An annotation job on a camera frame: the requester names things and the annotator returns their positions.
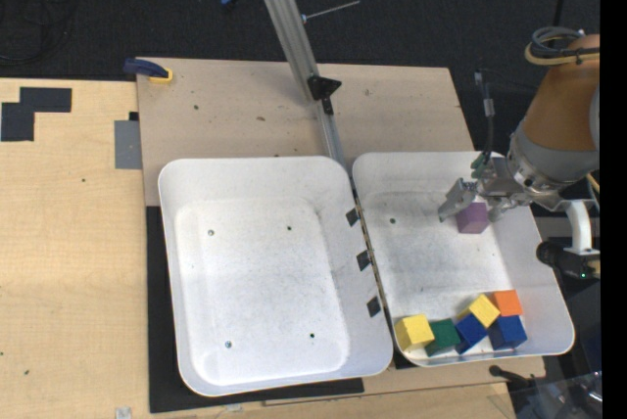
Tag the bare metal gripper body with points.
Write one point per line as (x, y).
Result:
(526, 189)

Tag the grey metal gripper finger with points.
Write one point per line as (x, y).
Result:
(455, 201)
(499, 210)

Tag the purple cube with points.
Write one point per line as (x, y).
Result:
(473, 220)

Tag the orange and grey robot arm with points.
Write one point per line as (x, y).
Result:
(558, 113)

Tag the white plastic tray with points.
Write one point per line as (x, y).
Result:
(264, 280)
(431, 260)

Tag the orange cube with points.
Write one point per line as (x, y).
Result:
(508, 302)

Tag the yellow cube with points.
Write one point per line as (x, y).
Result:
(414, 331)
(484, 309)

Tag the blue cube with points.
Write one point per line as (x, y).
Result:
(470, 333)
(509, 333)

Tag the green cube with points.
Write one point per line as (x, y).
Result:
(444, 337)

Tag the pale wood board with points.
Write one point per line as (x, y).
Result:
(235, 123)

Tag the black cylinder on white bracket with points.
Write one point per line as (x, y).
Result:
(580, 231)

